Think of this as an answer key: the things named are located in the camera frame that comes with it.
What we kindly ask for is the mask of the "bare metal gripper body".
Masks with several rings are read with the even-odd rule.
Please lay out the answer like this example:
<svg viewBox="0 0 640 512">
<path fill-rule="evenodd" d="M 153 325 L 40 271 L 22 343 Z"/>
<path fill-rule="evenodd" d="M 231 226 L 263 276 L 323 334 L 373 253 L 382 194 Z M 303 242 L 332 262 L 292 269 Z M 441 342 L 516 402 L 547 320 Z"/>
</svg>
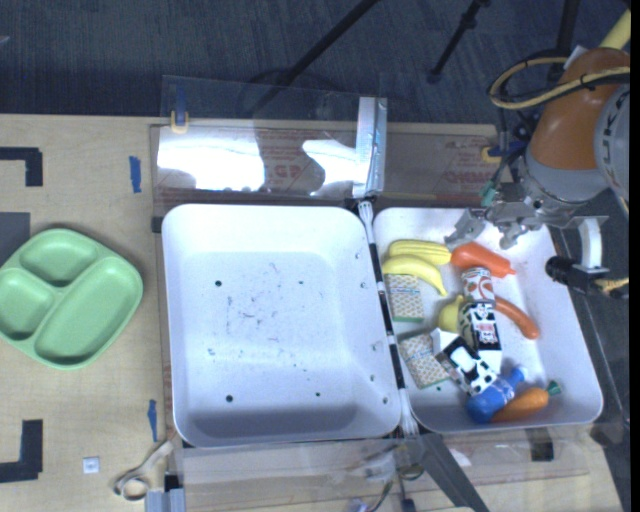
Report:
<svg viewBox="0 0 640 512">
<path fill-rule="evenodd" d="M 529 182 L 489 181 L 482 189 L 484 219 L 503 233 L 535 230 L 553 220 L 553 212 L 546 208 L 548 199 L 545 192 Z"/>
</svg>

